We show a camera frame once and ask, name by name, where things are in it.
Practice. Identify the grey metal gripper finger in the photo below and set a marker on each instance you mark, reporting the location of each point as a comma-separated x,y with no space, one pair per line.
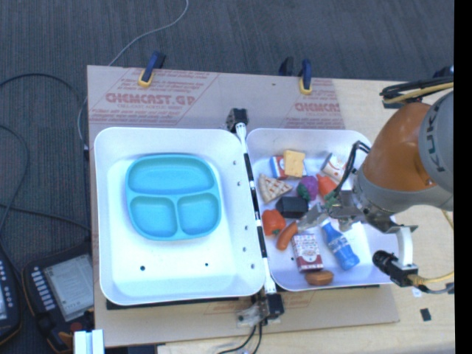
346,224
311,219

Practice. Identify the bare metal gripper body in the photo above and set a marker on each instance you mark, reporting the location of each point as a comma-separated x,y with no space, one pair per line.
348,205

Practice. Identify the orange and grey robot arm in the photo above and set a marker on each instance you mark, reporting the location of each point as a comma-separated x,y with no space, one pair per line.
398,149

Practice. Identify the black box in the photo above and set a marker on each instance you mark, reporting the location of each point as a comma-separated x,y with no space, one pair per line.
291,207

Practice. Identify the blue bottle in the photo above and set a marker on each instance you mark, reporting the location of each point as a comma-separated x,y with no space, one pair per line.
341,249

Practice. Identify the orange sausage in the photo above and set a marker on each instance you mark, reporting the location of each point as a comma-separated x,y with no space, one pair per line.
285,236

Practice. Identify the white plastic tray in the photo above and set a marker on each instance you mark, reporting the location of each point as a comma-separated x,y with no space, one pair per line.
177,271
368,245

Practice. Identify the purple grapes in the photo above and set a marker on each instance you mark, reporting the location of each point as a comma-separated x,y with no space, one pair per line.
309,186

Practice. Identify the red and white carton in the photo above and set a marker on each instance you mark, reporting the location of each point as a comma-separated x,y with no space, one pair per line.
308,253

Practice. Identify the orange bell pepper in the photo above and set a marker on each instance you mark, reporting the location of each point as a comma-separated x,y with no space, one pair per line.
273,221

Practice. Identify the white can orange print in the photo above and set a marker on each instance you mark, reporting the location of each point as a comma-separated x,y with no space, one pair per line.
333,168

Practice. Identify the pizza slice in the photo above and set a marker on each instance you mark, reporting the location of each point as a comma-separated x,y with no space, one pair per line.
271,188

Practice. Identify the brown doughnut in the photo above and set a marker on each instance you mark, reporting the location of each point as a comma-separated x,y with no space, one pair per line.
319,277

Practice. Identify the yellow cheese block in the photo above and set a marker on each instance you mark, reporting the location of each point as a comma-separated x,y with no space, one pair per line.
294,162

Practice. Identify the thin black and white rod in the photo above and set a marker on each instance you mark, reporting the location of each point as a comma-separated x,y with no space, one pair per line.
254,194

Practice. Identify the red blue white carton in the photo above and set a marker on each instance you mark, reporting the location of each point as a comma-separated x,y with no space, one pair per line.
276,167

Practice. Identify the brown cardboard board red print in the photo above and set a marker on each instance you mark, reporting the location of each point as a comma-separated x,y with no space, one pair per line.
236,98

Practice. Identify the blue divided plate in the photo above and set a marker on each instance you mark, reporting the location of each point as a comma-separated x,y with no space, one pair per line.
173,175

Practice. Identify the black cylinder on white bracket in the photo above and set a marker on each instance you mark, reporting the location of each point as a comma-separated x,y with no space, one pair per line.
391,266

